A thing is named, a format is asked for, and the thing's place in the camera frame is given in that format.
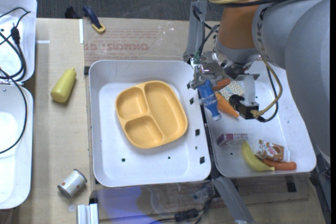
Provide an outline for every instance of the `food package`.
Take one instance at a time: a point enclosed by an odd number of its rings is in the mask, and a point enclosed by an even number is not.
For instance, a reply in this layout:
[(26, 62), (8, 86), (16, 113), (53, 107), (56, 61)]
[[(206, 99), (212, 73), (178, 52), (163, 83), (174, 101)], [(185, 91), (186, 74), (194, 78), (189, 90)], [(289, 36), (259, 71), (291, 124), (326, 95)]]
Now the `food package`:
[(248, 135), (243, 134), (222, 134), (217, 140), (217, 145), (240, 145), (248, 140)]
[(289, 157), (289, 153), (284, 146), (264, 140), (259, 140), (254, 151), (259, 159), (267, 158), (275, 162), (285, 161)]
[(219, 90), (219, 93), (226, 99), (226, 101), (229, 101), (233, 94), (243, 96), (244, 89), (236, 81), (232, 81), (228, 86)]

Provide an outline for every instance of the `tin can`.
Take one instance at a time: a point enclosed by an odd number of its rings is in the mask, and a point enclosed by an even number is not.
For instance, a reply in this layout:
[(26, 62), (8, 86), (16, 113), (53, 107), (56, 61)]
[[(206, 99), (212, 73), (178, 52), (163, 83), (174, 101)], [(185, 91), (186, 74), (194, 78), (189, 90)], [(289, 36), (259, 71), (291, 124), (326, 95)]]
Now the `tin can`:
[(84, 175), (77, 169), (74, 169), (70, 175), (57, 186), (57, 188), (63, 195), (70, 199), (82, 186), (85, 185), (86, 182), (87, 179)]

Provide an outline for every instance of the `yellow mustard bottle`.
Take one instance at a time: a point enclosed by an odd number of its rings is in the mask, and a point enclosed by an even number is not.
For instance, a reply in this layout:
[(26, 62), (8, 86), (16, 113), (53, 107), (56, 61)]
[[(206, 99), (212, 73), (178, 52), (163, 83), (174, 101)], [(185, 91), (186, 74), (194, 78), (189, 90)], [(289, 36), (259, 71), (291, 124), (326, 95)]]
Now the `yellow mustard bottle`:
[(67, 69), (62, 77), (57, 81), (54, 88), (51, 90), (51, 97), (54, 101), (64, 103), (68, 100), (73, 84), (75, 83), (76, 72), (75, 68)]

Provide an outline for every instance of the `yellow plate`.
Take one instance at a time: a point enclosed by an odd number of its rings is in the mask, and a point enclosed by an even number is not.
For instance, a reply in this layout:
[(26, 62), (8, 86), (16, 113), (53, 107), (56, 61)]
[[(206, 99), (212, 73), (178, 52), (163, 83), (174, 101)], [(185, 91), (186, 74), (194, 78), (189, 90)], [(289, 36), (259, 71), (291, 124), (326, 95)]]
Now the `yellow plate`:
[(115, 100), (121, 127), (137, 147), (157, 147), (180, 138), (188, 121), (174, 90), (163, 81), (148, 81), (123, 90)]

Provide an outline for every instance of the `clamp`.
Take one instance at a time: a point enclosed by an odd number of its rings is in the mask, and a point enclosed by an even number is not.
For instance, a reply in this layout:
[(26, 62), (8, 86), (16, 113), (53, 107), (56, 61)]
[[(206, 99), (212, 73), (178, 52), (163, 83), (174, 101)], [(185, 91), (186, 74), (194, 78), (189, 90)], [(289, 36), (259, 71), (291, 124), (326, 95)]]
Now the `clamp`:
[(103, 33), (105, 31), (105, 26), (99, 22), (98, 18), (94, 14), (92, 8), (88, 6), (83, 7), (83, 11), (85, 13), (85, 16), (89, 16), (91, 22), (92, 22), (92, 27), (98, 32), (98, 33)]

